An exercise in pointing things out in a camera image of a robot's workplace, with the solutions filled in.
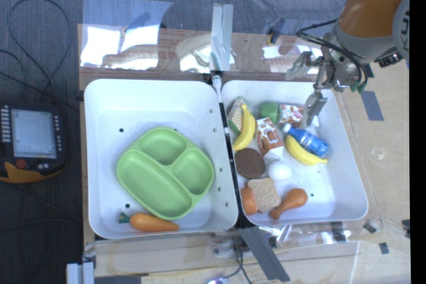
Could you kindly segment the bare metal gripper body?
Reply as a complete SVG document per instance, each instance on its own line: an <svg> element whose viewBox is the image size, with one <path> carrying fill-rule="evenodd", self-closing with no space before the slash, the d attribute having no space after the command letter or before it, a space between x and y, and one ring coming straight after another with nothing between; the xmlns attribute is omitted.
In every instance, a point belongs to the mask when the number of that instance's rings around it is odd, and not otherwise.
<svg viewBox="0 0 426 284"><path fill-rule="evenodd" d="M362 68L353 62L335 35L325 35L321 42L317 84L320 88L332 88L338 92L350 89L358 91L362 81Z"/></svg>

